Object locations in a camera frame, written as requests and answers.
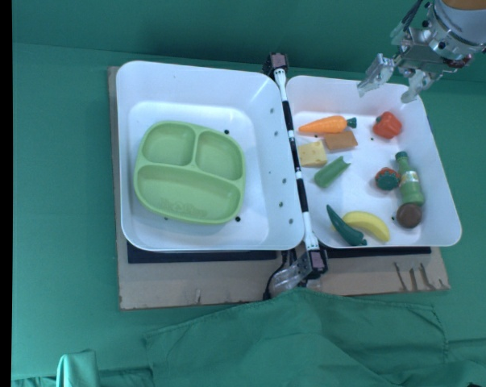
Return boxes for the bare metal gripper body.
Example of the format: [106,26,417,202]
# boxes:
[390,2,486,76]

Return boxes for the orange bell pepper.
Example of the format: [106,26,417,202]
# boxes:
[372,110,404,140]

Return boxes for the orange carrot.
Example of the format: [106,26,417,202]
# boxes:
[297,114,359,135]

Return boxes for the brown bread slice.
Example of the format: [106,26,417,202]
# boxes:
[323,130,359,152]

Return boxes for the red tomato with green top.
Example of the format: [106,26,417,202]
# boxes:
[374,166,402,193]

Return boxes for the green bottle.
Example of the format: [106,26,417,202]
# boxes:
[394,151,426,207]

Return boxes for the yellow cheese wedge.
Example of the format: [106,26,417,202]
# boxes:
[297,139,329,169]

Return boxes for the green celery piece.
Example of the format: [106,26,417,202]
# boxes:
[313,156,352,189]

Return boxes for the white plastic tray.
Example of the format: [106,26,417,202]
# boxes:
[285,74,463,251]
[115,60,306,253]

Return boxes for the black and white thin rod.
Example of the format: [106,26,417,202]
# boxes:
[272,68,321,254]

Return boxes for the brown round biscuit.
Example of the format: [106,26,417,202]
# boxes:
[395,202,424,230]

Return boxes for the yellow banana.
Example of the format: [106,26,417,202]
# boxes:
[342,210,391,243]

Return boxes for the dark green chili pepper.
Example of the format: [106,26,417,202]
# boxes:
[326,204,368,248]

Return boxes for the green divided plate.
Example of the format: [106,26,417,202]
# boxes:
[133,120,248,226]

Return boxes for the brown cardboard board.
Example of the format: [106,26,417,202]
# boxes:
[106,65,451,312]

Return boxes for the green cloth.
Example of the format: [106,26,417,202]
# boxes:
[140,287,486,387]

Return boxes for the black block with wires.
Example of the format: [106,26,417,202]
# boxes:
[306,249,329,277]
[267,52,290,72]

